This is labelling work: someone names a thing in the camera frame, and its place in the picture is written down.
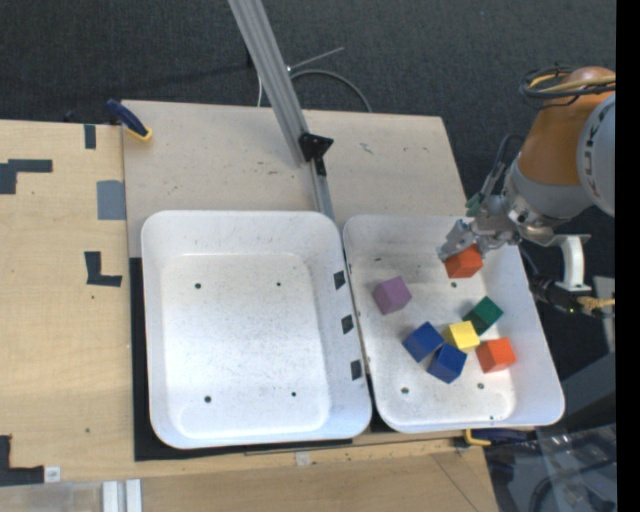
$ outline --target yellow cube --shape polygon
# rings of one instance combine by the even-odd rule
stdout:
[[[480,345],[480,338],[470,320],[451,324],[440,334],[465,354],[472,352]]]

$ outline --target cube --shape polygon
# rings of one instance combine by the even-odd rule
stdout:
[[[478,336],[480,336],[491,327],[502,314],[503,311],[489,297],[484,297],[471,311],[464,315],[462,319],[471,322]]]
[[[480,338],[469,321],[450,324],[441,334],[446,341],[466,354],[480,345]]]
[[[411,300],[411,292],[402,277],[394,277],[379,283],[373,290],[373,299],[380,312],[388,315],[405,307]]]
[[[482,268],[482,254],[476,244],[472,244],[464,251],[449,256],[444,262],[444,268],[449,278],[471,277]]]
[[[440,333],[429,322],[425,322],[405,338],[402,346],[419,363],[439,349],[443,343],[444,338]]]
[[[485,341],[476,349],[476,354],[484,373],[504,370],[516,362],[509,338]]]
[[[453,345],[444,343],[433,356],[427,373],[437,377],[447,384],[451,384],[462,373],[467,354]]]

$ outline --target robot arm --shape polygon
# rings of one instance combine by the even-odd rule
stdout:
[[[559,83],[546,86],[554,80]],[[470,220],[455,223],[438,256],[444,262],[476,244],[484,257],[523,239],[558,246],[563,280],[537,277],[532,292],[563,311],[595,315],[604,304],[588,297],[591,288],[583,282],[582,244],[590,236],[559,235],[555,229],[593,205],[615,215],[615,74],[599,67],[555,67],[529,73],[520,89],[527,98],[544,99],[543,107],[508,167],[504,152],[517,136],[503,139],[481,190],[466,203]]]

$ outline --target white tray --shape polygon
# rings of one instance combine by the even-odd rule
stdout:
[[[519,251],[504,246],[490,252],[472,278],[449,279],[436,247],[455,221],[359,215],[344,227],[376,407],[389,426],[406,433],[554,423],[564,411],[564,396]],[[372,291],[398,275],[413,298],[404,309],[382,315]],[[460,322],[485,295],[504,314],[480,339],[510,338],[518,361],[509,369],[484,374],[474,352],[460,377],[446,384],[425,371],[431,356],[418,364],[401,345],[426,321],[438,330]]]
[[[141,243],[160,439],[200,448],[347,439],[366,428],[371,402],[329,218],[164,211],[146,220]]]

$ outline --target green cube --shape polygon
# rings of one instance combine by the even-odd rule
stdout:
[[[480,336],[502,316],[502,313],[503,311],[496,306],[495,302],[489,297],[485,297],[464,315],[462,320],[471,322],[478,336]]]

